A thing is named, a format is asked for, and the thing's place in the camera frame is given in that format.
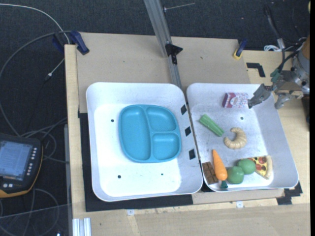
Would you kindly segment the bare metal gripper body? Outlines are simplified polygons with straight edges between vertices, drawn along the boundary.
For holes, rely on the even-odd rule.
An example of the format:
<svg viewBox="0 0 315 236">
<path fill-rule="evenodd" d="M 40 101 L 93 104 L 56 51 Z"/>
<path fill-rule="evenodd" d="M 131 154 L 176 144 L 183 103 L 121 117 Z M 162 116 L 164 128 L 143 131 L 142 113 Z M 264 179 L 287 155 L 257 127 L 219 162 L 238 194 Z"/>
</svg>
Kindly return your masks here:
<svg viewBox="0 0 315 236">
<path fill-rule="evenodd" d="M 275 94 L 298 99 L 310 94 L 309 73 L 302 68 L 292 68 L 281 72 L 276 69 L 272 75 L 272 89 Z"/>
</svg>

